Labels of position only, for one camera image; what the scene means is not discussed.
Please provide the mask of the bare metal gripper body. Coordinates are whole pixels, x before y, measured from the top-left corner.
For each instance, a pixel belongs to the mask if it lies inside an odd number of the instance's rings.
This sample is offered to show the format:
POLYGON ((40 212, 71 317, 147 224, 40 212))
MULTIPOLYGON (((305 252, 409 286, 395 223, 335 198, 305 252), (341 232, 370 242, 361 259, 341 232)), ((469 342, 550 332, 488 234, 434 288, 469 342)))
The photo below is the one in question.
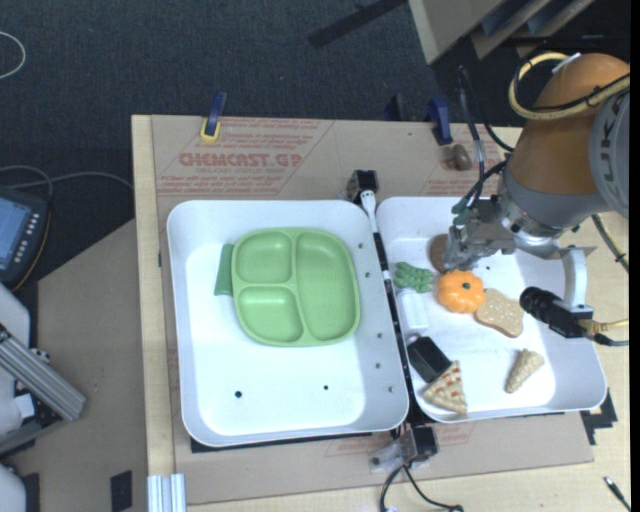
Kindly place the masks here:
POLYGON ((520 250, 542 259, 560 257, 560 228, 535 220, 511 199, 481 199, 459 229, 459 258, 481 259, 520 250))

